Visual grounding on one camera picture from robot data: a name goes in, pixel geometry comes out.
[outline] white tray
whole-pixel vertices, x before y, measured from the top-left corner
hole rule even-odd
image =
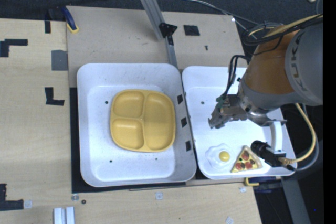
[[[77,73],[80,170],[94,187],[185,182],[196,172],[180,72],[169,64],[89,63]],[[140,153],[118,147],[110,134],[113,97],[126,89],[163,92],[174,103],[176,137],[163,152]]]
[[[237,68],[237,78],[242,77],[246,68]],[[210,179],[227,179],[255,176],[289,176],[293,172],[283,168],[272,168],[261,159],[262,168],[231,173],[240,150],[244,145],[250,146],[255,140],[271,143],[270,127],[260,127],[250,120],[228,122],[223,128],[210,129],[208,119],[216,105],[216,98],[226,89],[228,69],[226,67],[187,67],[182,73],[183,87],[186,95],[188,112],[192,126],[197,161],[201,172]],[[230,94],[238,92],[238,82],[235,82]],[[271,119],[283,119],[278,109],[268,114]],[[295,158],[291,142],[282,126],[283,147],[288,158]],[[229,148],[230,161],[221,169],[213,167],[206,151],[212,146],[225,144]]]

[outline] black tape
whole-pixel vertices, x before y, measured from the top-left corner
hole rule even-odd
[[[44,32],[46,34],[50,34],[51,33],[51,24],[49,20],[45,20],[44,21]]]
[[[9,56],[9,45],[4,41],[0,41],[0,57],[8,57]]]
[[[191,142],[190,142],[190,140],[187,141],[187,142],[185,142],[185,150],[186,150],[186,151],[191,150]]]
[[[9,57],[9,46],[28,46],[28,39],[5,39],[0,41],[0,57]]]
[[[178,104],[181,104],[182,102],[183,102],[183,95],[179,95],[179,96],[177,96],[177,102],[178,102]]]
[[[55,20],[55,12],[53,9],[48,9],[44,15],[44,20]]]
[[[6,184],[0,184],[0,211],[19,210],[24,208],[24,201],[6,201]]]
[[[200,36],[200,31],[196,25],[184,25],[184,33],[186,36]]]
[[[181,119],[182,128],[187,125],[187,118]]]
[[[51,104],[51,105],[64,105],[64,100],[54,100],[54,89],[53,87],[45,87],[45,92],[46,92],[46,104]]]
[[[51,69],[52,71],[68,70],[68,53],[63,50],[51,51]]]

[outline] pepperoni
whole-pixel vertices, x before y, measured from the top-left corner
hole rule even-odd
[[[246,162],[246,169],[252,169],[252,164],[250,162]]]
[[[248,160],[250,158],[250,154],[248,154],[247,151],[244,151],[243,154],[241,155],[244,160]]]
[[[236,168],[237,168],[238,170],[241,170],[241,169],[242,169],[242,166],[240,165],[240,163],[236,163]]]

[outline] yellow cable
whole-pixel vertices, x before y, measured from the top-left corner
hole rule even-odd
[[[282,164],[284,164],[284,165],[298,163],[298,162],[306,159],[313,152],[313,150],[315,148],[315,143],[316,143],[316,135],[315,135],[315,130],[313,128],[313,125],[309,121],[309,118],[304,113],[304,111],[302,110],[302,108],[300,107],[300,105],[298,103],[295,103],[295,106],[299,110],[300,114],[302,115],[302,117],[304,118],[305,122],[307,123],[307,125],[308,125],[308,127],[310,129],[311,136],[312,136],[312,142],[311,142],[311,146],[310,146],[309,150],[302,157],[300,157],[300,158],[296,158],[296,159],[289,159],[289,158],[286,158],[286,157],[279,158],[279,161],[282,162]]]
[[[261,31],[261,30],[265,30],[265,29],[273,29],[274,27],[275,27],[275,26],[258,28],[258,29],[256,29],[256,30],[250,32],[248,36],[251,36],[251,35],[253,35],[254,33],[256,33],[256,32],[258,32],[258,31]]]
[[[297,20],[297,21],[295,21],[295,22],[293,22],[293,23],[291,23],[289,25],[282,25],[282,26],[278,27],[276,30],[272,31],[271,33],[267,33],[265,35],[265,37],[270,37],[270,36],[273,36],[275,34],[279,34],[279,33],[283,32],[285,30],[288,30],[291,27],[297,26],[297,25],[302,24],[302,23],[304,23],[304,22],[306,22],[306,21],[308,21],[310,19],[313,19],[314,17],[321,18],[321,17],[323,17],[323,15],[322,14],[312,15],[312,16],[306,17],[304,19]]]

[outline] egg yolk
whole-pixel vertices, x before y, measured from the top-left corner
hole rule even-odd
[[[219,159],[222,162],[227,162],[230,159],[230,154],[228,152],[226,152],[226,151],[222,151],[219,154]]]

